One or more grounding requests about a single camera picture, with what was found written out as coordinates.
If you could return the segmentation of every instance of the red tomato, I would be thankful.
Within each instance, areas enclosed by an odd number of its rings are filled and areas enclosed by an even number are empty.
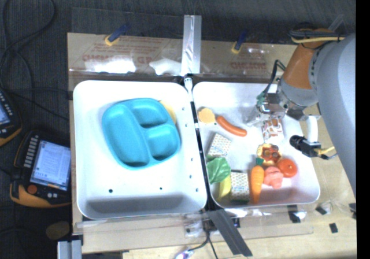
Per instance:
[[[291,178],[295,176],[298,172],[298,168],[295,162],[288,158],[282,158],[277,162],[276,166],[284,174],[285,178]]]

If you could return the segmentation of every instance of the wooden table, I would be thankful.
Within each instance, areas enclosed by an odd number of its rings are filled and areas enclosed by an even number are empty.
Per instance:
[[[81,57],[95,42],[96,35],[68,34],[69,66]],[[275,59],[287,64],[294,45],[259,45],[265,50],[264,59],[271,66]],[[119,79],[119,77],[101,75],[91,76],[69,72],[69,90],[73,91],[78,82],[86,79]],[[317,114],[314,106],[308,110]],[[123,258],[174,258],[185,246],[196,246],[205,239],[188,237],[187,220],[180,217],[156,217],[155,219],[122,219],[114,223],[82,221],[82,214],[76,204],[76,159],[73,120],[73,102],[71,114],[71,150],[72,150],[72,202],[73,231],[83,234],[83,254],[124,251]],[[323,120],[319,122],[319,141],[323,147],[330,147],[331,140]],[[288,215],[280,223],[269,224],[264,219],[242,219],[239,232],[246,239],[253,258],[357,258],[357,225],[348,204],[356,202],[347,176],[338,157],[330,161],[313,159],[313,165],[320,183],[320,198],[312,205],[304,207],[306,217],[303,223],[292,223]],[[327,214],[315,210],[322,206]],[[330,226],[336,226],[338,232],[332,232]],[[219,258],[235,258],[222,236],[211,236]],[[214,258],[210,244],[195,251],[192,258]]]

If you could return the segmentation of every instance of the device screen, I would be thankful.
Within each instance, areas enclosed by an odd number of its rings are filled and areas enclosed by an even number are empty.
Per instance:
[[[3,106],[0,104],[0,125],[5,124],[5,123],[9,123],[9,122],[10,122],[9,117],[6,114]]]
[[[66,191],[70,166],[70,148],[41,140],[30,181]]]

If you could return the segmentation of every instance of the device button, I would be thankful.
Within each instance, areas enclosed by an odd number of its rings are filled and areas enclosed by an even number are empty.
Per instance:
[[[29,185],[29,186],[27,187],[27,191],[28,191],[28,193],[30,193],[30,194],[36,194],[36,192],[37,192],[37,186],[36,186],[36,185],[31,184],[31,185]]]

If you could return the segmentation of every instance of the blue clamp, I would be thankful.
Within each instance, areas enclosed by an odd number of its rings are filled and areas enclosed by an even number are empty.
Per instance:
[[[129,29],[131,28],[130,24],[124,24],[116,29],[112,34],[105,38],[105,43],[108,46],[112,46],[113,44],[118,42],[118,39],[121,35],[124,35]]]
[[[238,41],[235,41],[232,45],[231,51],[235,54],[238,54],[242,49],[243,43],[247,40],[247,29],[244,29],[239,35]]]

